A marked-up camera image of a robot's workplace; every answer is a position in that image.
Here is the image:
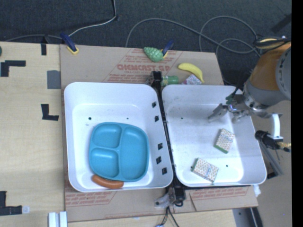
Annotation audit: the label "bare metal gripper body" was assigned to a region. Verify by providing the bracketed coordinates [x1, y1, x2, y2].
[227, 94, 271, 118]

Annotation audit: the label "orange sausage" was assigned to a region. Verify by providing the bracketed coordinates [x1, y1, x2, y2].
[91, 174, 125, 190]

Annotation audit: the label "green grapes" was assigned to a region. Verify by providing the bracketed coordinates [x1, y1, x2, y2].
[143, 46, 165, 63]

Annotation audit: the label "green bottle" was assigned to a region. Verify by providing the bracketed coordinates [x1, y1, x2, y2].
[161, 75, 180, 87]

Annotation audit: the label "black block with thin wires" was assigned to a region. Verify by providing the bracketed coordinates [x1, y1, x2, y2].
[154, 185, 187, 209]
[146, 70, 164, 86]

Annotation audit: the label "white plastic tray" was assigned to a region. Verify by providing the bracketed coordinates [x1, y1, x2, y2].
[161, 84, 268, 188]
[63, 81, 174, 193]

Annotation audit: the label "blue divided plate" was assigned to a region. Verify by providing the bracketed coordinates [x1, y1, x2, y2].
[89, 122, 150, 183]

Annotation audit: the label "yellow banana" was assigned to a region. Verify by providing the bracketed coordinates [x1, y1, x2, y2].
[178, 62, 205, 84]

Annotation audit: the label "black cylinder on white bracket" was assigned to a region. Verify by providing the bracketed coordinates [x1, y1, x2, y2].
[254, 112, 285, 150]

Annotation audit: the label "patterned white carton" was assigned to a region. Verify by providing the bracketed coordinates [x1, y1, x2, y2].
[181, 74, 203, 86]
[190, 157, 220, 183]
[213, 128, 236, 154]

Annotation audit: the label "brown cardboard board red print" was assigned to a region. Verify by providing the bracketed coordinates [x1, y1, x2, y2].
[59, 44, 259, 222]

